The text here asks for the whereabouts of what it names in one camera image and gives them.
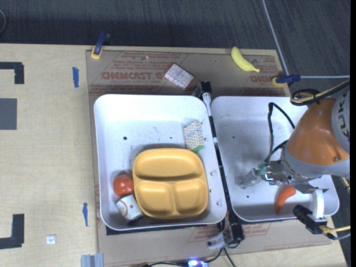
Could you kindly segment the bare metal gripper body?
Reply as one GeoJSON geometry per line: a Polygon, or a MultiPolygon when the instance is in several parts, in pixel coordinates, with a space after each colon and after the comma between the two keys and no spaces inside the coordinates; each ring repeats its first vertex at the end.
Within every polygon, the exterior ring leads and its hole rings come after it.
{"type": "Polygon", "coordinates": [[[271,185],[288,184],[302,194],[311,194],[318,188],[309,183],[309,178],[300,176],[291,169],[286,161],[271,161],[262,173],[262,179],[271,185]]]}

